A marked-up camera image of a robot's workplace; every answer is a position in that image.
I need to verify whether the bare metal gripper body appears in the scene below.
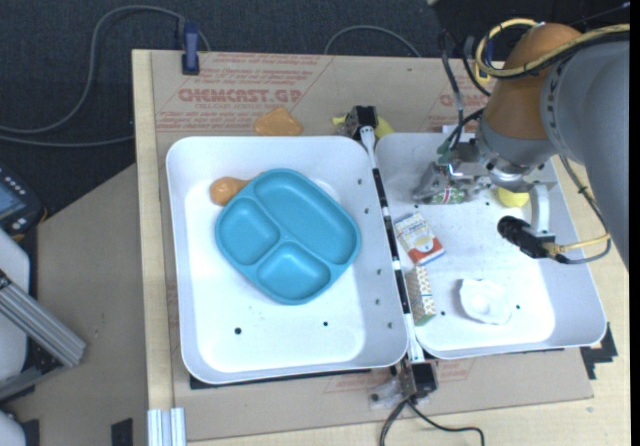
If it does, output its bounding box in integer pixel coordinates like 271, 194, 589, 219
438, 140, 547, 193

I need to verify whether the yellow toy lemon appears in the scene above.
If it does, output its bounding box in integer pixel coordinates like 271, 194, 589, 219
496, 186, 531, 209

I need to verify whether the green and red small can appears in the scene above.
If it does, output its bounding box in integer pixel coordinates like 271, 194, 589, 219
430, 186, 471, 206

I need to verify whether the thin black and white rod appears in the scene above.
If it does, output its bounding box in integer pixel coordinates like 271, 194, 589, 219
360, 126, 426, 363

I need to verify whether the orange and white carton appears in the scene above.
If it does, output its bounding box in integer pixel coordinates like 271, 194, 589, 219
393, 212, 446, 266

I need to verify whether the yellow banana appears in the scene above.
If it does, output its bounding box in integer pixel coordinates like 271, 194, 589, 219
332, 113, 396, 139

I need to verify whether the white fried egg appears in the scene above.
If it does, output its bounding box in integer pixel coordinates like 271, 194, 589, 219
457, 277, 514, 326

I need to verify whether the yellow patterned carton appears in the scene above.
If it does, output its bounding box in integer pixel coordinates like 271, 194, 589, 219
403, 265, 437, 327

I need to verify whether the white plastic tray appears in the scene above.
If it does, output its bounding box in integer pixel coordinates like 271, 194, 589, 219
165, 135, 410, 385
374, 132, 609, 361

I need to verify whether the blue divided plate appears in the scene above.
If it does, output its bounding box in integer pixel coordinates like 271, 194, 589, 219
214, 168, 363, 307

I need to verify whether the orange toy biscuit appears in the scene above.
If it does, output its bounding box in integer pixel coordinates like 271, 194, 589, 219
253, 107, 304, 137

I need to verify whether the orange toy bread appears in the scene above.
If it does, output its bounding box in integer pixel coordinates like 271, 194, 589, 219
208, 176, 251, 208

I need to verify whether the brown cardboard board red print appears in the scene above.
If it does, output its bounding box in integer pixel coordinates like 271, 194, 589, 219
149, 51, 596, 442

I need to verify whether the black cylinder on white bracket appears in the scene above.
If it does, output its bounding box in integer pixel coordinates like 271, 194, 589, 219
496, 183, 558, 260

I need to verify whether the black block with thin wires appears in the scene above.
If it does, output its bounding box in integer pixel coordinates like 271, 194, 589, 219
402, 361, 440, 405
349, 105, 379, 140

